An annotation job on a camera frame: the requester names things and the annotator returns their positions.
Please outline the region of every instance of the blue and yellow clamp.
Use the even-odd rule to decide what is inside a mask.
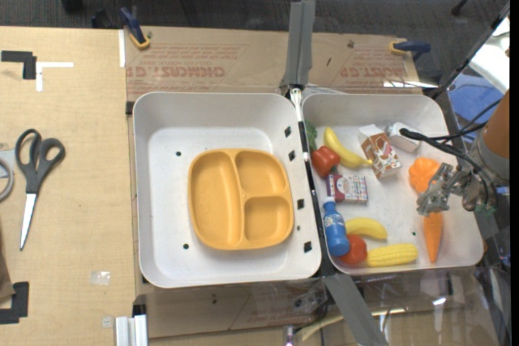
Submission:
[[[139,49],[146,49],[149,47],[149,38],[143,34],[140,28],[139,21],[133,14],[128,10],[127,7],[121,7],[119,11],[122,24],[126,25],[130,29],[130,39]]]
[[[408,51],[415,52],[415,54],[413,55],[413,59],[415,61],[417,61],[418,58],[420,58],[422,53],[431,52],[431,45],[421,41],[404,41],[398,43],[392,41],[389,42],[388,48],[389,52],[395,55],[404,55]]]

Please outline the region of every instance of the brown and white carton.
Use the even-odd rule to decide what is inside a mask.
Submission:
[[[360,127],[358,138],[366,158],[373,160],[371,167],[377,179],[391,176],[402,167],[388,136],[375,124]]]

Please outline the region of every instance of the orange divided plate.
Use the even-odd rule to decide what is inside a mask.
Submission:
[[[284,241],[294,226],[290,184],[268,152],[218,149],[189,168],[189,210],[199,239],[219,250],[252,250]]]

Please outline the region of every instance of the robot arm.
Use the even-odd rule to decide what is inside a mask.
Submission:
[[[459,165],[454,168],[443,163],[429,181],[427,190],[418,196],[417,211],[420,215],[447,211],[450,194],[460,195],[467,211],[482,205],[487,209],[495,206],[495,188],[510,183],[509,93],[506,91],[469,152],[466,155],[452,152],[461,157]],[[406,129],[402,129],[401,134],[412,139],[424,139],[424,136],[418,137]],[[445,151],[445,147],[438,143],[427,142]]]

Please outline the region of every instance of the blue bottle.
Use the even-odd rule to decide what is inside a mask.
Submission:
[[[328,196],[323,199],[324,232],[326,244],[331,255],[341,256],[350,251],[350,242],[346,238],[346,227],[342,215],[335,208],[335,199]]]

